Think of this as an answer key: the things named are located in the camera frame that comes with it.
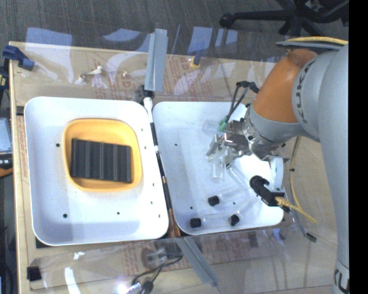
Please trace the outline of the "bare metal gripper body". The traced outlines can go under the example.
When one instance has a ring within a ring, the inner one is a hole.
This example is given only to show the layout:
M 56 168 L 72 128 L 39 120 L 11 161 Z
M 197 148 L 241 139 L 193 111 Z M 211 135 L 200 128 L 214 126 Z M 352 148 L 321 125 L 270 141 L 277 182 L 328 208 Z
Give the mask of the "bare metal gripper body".
M 285 141 L 275 142 L 262 136 L 248 121 L 233 120 L 224 132 L 226 150 L 242 151 L 243 156 L 254 155 L 259 160 L 270 161 L 271 157 L 279 156 L 285 145 Z

